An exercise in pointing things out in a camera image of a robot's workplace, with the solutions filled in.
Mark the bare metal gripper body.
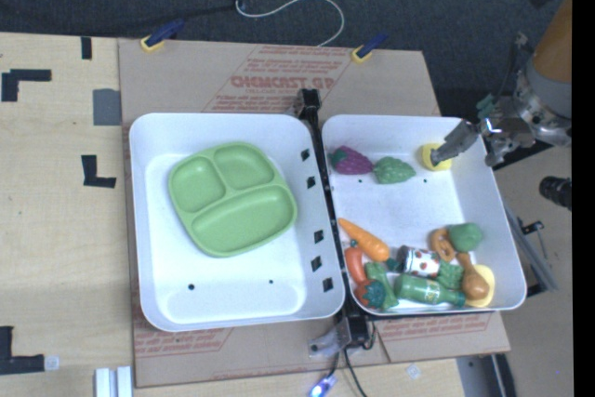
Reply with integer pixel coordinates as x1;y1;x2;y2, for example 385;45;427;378
478;81;573;155

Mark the yellow toy lemon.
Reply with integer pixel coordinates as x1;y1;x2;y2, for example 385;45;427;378
420;142;454;173

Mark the white plastic tray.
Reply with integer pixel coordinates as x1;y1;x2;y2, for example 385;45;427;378
320;113;528;318
128;112;347;334

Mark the green toy pear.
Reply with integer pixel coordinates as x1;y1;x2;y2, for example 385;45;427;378
446;222;485;255

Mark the orange toy pretzel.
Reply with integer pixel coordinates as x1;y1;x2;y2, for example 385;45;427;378
428;227;459;265

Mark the yellow round toy piece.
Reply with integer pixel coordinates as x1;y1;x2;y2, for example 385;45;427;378
463;264;496;310

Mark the white can with strawberry print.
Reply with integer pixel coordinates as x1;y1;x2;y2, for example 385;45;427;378
396;245;443;280

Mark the green toy lettuce leaf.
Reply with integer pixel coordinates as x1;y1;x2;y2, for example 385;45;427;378
435;259;466;292

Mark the brown toy chicken drumstick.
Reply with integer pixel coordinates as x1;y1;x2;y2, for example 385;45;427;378
456;251;492;301

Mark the orange toy carrot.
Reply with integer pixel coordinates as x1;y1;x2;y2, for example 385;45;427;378
337;217;391;263

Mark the green toy bottle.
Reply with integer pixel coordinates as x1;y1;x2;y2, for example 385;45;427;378
393;273;468;309

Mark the red toy chili pepper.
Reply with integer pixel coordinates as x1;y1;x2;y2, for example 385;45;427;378
343;240;370;286

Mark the green divided plate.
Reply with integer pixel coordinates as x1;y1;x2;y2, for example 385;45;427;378
167;140;299;259

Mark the brown cardboard board red print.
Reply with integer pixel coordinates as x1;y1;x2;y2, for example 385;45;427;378
116;36;512;389

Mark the black cylinder on white bracket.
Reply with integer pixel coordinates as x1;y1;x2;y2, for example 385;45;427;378
538;175;574;211

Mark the black block with thin wires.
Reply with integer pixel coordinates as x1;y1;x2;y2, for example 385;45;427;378
344;312;375;349
295;87;324;121

